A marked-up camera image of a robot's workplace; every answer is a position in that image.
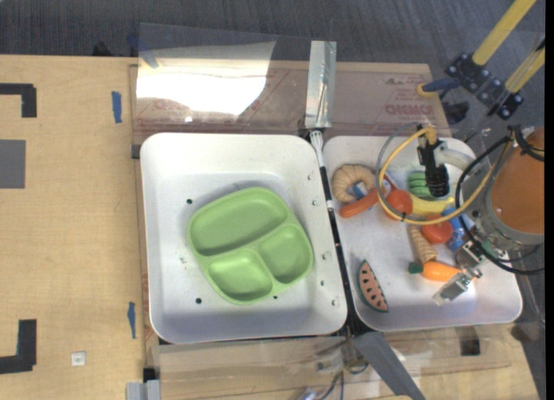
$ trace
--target wooden tabletop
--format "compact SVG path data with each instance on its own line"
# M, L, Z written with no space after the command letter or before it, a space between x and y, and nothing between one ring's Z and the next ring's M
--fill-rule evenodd
M0 55L0 83L32 84L37 93L35 118L22 117L20 96L0 95L0 140L24 140L26 152L24 188L0 188L0 357L16 355L19 320L36 320L35 365L0 374L1 398L123 399L128 382L142 381L145 327L130 153L129 72L136 64L134 58ZM423 371L416 382L426 397L538 398L520 343L506 326L499 331L495 337L506 342L501 365L489 356L482 371L468 360L454 364L455 371ZM390 343L402 352L417 341L395 335ZM420 363L405 358L407 366L423 367L421 355ZM432 356L428 361L438 367ZM392 395L370 387L378 380L347 382L345 398ZM237 398L294 398L294 392Z

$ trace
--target divided green plate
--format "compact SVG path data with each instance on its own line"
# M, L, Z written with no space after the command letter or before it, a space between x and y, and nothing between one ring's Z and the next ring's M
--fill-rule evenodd
M266 188L239 190L206 204L190 218L187 240L213 288L238 305L276 295L313 265L300 222Z

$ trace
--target toy watermelon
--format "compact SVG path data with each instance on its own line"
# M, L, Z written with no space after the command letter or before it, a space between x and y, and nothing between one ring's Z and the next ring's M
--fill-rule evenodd
M387 313L389 305L384 298L383 290L373 274L370 264L364 260L358 270L358 287L362 295L362 300L370 307L380 313Z

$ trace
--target dark gray carpet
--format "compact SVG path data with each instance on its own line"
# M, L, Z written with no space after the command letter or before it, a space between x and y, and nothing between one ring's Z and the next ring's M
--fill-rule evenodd
M126 37L140 23L175 24L263 34L298 35L338 42L341 61L427 63L435 78L462 51L475 50L513 0L3 0L0 53L90 55L103 41L129 55ZM545 0L539 0L487 65L505 79L545 33ZM544 124L544 69L521 91L524 107L511 124ZM463 126L504 134L506 122L488 119L472 101ZM544 304L544 277L532 285ZM526 349L545 397L544 328Z

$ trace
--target yellow banana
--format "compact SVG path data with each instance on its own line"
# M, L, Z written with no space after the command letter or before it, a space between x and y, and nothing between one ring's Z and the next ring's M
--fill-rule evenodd
M410 194L410 196L414 205L412 212L414 216L434 216L442 214L448 206L454 206L454 197L448 197L444 200L423 200L413 194Z

